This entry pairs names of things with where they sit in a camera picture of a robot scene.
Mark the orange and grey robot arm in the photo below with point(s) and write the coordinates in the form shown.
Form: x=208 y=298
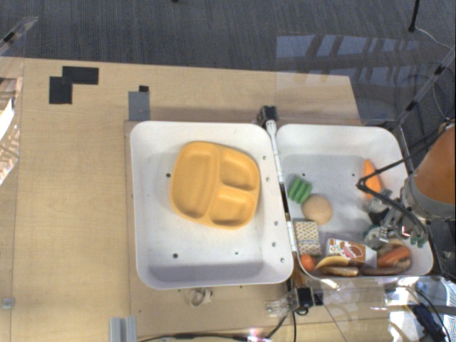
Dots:
x=436 y=162

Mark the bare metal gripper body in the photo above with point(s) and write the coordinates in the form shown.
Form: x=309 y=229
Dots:
x=399 y=224

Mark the beige rubber band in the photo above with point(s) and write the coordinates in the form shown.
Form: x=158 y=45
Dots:
x=200 y=296

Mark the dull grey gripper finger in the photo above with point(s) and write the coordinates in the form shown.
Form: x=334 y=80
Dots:
x=379 y=234

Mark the green ribbed toy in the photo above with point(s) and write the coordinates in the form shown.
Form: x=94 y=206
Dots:
x=299 y=190

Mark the yellow patterned white carton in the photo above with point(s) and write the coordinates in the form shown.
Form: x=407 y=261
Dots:
x=308 y=235

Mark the tan round bread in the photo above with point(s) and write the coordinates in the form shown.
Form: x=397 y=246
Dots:
x=317 y=209

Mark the small orange ball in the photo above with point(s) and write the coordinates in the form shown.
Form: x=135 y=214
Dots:
x=307 y=262

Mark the thin black and white rod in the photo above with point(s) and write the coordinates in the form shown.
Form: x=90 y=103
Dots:
x=276 y=159

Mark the yellow banana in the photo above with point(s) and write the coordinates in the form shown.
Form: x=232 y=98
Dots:
x=333 y=261

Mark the brown bread bun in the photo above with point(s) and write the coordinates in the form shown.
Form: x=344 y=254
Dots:
x=383 y=270

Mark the brown biscuit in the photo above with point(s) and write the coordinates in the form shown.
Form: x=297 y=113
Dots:
x=342 y=271

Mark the orange carrot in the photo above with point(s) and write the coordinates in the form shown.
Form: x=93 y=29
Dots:
x=371 y=178

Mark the orange red sausage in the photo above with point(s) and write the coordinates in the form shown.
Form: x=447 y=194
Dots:
x=393 y=256

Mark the white and brown carton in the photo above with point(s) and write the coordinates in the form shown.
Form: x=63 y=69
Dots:
x=351 y=251

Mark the white plastic tray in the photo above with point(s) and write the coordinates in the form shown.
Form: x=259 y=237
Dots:
x=331 y=144
x=199 y=255

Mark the orange divided plate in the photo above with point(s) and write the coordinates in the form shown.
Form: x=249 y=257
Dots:
x=199 y=184

